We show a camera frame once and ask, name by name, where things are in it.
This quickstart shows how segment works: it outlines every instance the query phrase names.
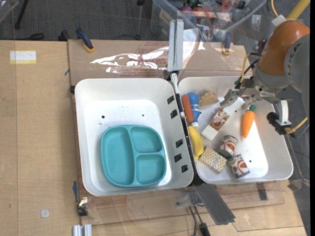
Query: can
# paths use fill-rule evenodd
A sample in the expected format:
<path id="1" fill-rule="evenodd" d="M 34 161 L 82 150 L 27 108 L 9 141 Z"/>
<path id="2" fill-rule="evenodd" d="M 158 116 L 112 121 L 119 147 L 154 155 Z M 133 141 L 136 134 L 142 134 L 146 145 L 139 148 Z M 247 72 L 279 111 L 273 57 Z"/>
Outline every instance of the can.
<path id="1" fill-rule="evenodd" d="M 242 155 L 238 154 L 229 159 L 228 164 L 230 165 L 236 178 L 243 177 L 250 173 L 245 161 L 243 160 Z"/>
<path id="2" fill-rule="evenodd" d="M 231 135 L 226 135 L 223 137 L 218 153 L 224 156 L 226 159 L 230 159 L 234 154 L 237 144 L 238 144 L 238 140 L 236 137 L 231 136 Z"/>

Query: carrot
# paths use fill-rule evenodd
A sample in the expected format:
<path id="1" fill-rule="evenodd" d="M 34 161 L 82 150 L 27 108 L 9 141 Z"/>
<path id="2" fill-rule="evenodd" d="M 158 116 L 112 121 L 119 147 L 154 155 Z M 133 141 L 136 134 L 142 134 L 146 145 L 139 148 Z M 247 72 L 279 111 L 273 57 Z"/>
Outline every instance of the carrot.
<path id="1" fill-rule="evenodd" d="M 187 118 L 187 121 L 189 121 L 190 123 L 193 122 L 194 117 L 193 117 L 193 113 L 192 113 L 192 109 L 190 105 L 189 96 L 187 94 L 182 96 L 182 103 L 183 103 L 184 113 Z"/>
<path id="2" fill-rule="evenodd" d="M 244 138 L 246 138 L 251 130 L 252 127 L 252 123 L 254 122 L 255 119 L 255 105 L 251 105 L 250 109 L 247 110 L 244 114 L 244 118 L 243 118 L 243 135 Z"/>

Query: teal divided plate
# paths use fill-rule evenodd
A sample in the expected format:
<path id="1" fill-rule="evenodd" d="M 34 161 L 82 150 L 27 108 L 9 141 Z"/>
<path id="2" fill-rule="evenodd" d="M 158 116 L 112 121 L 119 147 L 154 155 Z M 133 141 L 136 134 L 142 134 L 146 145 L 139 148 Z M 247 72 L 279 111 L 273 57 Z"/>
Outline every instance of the teal divided plate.
<path id="1" fill-rule="evenodd" d="M 101 161 L 108 181 L 120 187 L 153 185 L 166 173 L 162 139 L 146 126 L 119 125 L 106 129 L 101 139 Z"/>

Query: black hole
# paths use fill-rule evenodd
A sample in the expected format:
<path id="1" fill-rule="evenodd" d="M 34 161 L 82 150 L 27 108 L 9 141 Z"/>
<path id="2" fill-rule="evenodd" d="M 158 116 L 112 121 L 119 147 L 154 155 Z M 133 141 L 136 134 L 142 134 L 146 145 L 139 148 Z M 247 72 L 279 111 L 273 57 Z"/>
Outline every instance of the black hole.
<path id="1" fill-rule="evenodd" d="M 174 96 L 172 95 L 167 99 L 167 103 L 170 104 L 174 100 Z"/>
<path id="2" fill-rule="evenodd" d="M 176 142 L 176 147 L 178 148 L 182 144 L 183 144 L 183 139 L 180 139 L 179 141 Z"/>
<path id="3" fill-rule="evenodd" d="M 187 171 L 188 170 L 188 166 L 187 165 L 183 165 L 182 166 L 182 173 L 184 173 L 185 171 Z"/>
<path id="4" fill-rule="evenodd" d="M 182 159 L 182 154 L 178 154 L 178 155 L 174 156 L 174 159 L 175 159 L 175 163 L 177 163 L 179 160 Z"/>
<path id="5" fill-rule="evenodd" d="M 176 109 L 171 112 L 171 119 L 173 119 L 177 115 Z"/>

